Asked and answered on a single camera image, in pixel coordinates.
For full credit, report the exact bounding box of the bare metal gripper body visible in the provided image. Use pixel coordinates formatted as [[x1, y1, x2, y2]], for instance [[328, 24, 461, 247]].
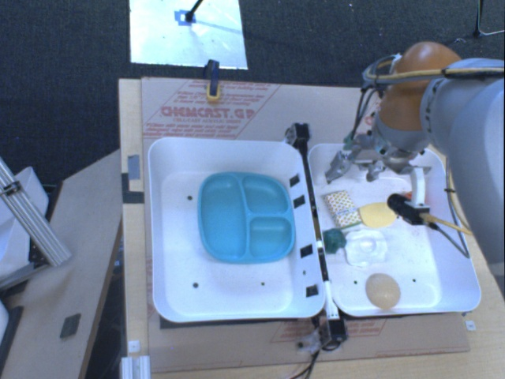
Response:
[[346, 141, 419, 175]]

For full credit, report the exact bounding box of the yellow patterned white packet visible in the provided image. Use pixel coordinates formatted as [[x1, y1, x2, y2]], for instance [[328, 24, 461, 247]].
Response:
[[324, 189, 364, 229]]

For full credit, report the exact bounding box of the yellow round biscuit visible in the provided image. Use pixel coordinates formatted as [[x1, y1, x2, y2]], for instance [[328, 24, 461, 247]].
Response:
[[358, 201, 400, 230]]

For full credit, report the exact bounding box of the thin black and white rod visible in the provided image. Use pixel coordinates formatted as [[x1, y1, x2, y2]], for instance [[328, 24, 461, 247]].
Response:
[[298, 140, 339, 320]]

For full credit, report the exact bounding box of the green broccoli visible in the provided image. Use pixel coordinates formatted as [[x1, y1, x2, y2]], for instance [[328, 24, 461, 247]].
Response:
[[322, 228, 348, 256]]

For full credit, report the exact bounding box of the clear plastic bottle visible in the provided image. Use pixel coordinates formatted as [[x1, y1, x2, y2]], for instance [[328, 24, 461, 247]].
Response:
[[344, 228, 388, 268]]

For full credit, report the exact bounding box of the brown cardboard board red print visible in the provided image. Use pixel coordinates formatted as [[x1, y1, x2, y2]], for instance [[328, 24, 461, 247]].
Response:
[[140, 77, 471, 373]]

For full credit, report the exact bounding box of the white plastic tray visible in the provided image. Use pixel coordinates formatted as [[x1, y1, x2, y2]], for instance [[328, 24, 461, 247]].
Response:
[[147, 137, 327, 324], [307, 143, 483, 318]]

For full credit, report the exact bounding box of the beige egg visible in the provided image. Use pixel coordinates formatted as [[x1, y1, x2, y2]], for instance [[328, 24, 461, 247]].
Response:
[[365, 272, 402, 311]]

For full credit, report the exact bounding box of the blue divided plate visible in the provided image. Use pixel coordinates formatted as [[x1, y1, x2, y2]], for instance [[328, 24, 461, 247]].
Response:
[[196, 171, 296, 265]]

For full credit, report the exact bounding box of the black cylinder on white bracket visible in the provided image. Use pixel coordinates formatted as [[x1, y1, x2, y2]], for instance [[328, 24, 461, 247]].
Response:
[[386, 165, 432, 227]]

